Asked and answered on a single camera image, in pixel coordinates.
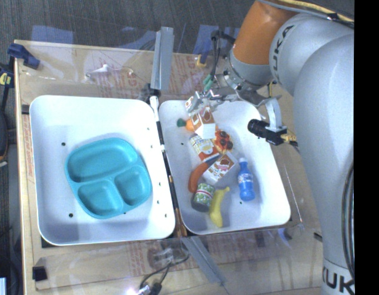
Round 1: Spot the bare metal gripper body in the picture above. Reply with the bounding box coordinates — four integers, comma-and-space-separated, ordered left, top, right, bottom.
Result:
203, 71, 267, 104

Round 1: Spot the orange carrot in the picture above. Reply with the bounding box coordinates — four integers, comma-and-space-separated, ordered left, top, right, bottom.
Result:
176, 118, 195, 133

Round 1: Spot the orange and white carton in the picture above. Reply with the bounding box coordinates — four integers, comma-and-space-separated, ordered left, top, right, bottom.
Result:
189, 106, 217, 140

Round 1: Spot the pizza slice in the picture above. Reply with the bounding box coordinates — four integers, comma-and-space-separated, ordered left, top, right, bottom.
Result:
213, 129, 234, 155

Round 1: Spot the yellow and orange packet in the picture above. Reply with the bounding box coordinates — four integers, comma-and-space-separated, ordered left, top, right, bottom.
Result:
189, 133, 221, 163

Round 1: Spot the thin black and white rod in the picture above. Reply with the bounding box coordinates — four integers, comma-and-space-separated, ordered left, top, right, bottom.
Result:
149, 95, 187, 237

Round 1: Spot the white and brown carton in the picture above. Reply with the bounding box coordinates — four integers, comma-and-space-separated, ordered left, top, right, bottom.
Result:
201, 152, 240, 186

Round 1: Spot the orange sausage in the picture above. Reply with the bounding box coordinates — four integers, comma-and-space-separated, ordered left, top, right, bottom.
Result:
187, 162, 210, 194

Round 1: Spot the blue bottle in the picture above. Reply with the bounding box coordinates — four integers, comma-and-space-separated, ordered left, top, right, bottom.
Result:
236, 157, 257, 202

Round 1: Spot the green and white can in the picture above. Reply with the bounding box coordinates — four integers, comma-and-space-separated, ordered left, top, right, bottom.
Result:
190, 183, 216, 213

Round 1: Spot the white plastic tray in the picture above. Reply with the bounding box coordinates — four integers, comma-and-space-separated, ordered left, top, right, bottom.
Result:
29, 94, 177, 246
158, 99, 292, 236

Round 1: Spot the yellow banana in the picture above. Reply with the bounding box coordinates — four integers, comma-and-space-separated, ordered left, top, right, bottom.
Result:
209, 186, 231, 229

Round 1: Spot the blue divided plate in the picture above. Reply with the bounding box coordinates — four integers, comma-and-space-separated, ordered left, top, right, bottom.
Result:
64, 137, 154, 219

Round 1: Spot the brown cardboard board, red print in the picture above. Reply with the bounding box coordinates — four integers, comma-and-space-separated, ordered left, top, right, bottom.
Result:
13, 39, 324, 295

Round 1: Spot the black cylinder on white bracket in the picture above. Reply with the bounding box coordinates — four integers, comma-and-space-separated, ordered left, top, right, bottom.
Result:
247, 96, 289, 146

